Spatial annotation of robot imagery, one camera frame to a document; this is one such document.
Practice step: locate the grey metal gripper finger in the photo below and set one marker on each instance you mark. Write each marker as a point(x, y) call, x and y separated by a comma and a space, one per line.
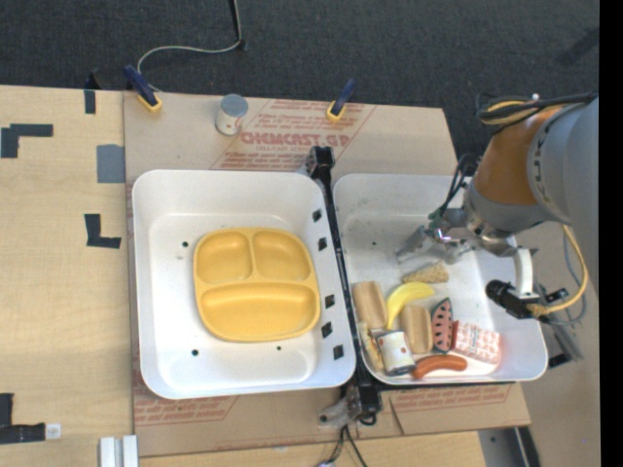
point(411, 245)
point(450, 255)

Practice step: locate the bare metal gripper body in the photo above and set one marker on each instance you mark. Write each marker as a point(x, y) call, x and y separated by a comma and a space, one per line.
point(467, 234)

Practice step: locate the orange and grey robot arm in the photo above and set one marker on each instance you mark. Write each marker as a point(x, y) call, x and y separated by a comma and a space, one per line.
point(545, 163)

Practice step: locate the beige waffle cone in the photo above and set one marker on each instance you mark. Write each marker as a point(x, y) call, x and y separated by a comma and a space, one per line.
point(430, 274)

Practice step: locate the white plastic tray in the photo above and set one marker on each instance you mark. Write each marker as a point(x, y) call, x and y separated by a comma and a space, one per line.
point(379, 212)
point(165, 309)

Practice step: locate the yellow banana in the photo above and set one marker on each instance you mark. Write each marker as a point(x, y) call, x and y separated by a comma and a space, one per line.
point(404, 295)

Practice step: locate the pink watermelon slice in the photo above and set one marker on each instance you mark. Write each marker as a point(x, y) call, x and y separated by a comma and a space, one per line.
point(442, 326)

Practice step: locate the tan toy bread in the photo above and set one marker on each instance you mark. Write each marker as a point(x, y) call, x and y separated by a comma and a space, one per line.
point(370, 304)
point(416, 329)

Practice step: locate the thin black and white rod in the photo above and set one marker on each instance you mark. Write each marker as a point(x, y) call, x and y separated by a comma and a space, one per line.
point(336, 241)

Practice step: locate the pink patterned carton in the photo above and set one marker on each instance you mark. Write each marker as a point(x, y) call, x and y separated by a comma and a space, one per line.
point(477, 341)

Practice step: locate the white can with orange dots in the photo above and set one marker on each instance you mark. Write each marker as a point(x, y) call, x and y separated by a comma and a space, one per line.
point(395, 353)

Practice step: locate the orange sausage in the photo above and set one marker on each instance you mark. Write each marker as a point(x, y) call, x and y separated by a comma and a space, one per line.
point(438, 365)

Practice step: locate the beige toy sandwich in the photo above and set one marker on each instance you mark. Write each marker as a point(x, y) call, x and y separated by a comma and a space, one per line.
point(372, 350)

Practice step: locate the yellow divided plate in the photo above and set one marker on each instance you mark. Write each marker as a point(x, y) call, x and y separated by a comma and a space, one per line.
point(255, 285)

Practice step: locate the white can with grey lid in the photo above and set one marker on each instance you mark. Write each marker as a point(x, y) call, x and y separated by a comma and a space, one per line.
point(230, 117)

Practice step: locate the brown cardboard board red print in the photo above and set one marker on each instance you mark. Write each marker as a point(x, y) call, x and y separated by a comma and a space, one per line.
point(194, 129)

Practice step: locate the black cylinder on white bracket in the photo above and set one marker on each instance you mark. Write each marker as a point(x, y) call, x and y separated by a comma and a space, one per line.
point(511, 299)

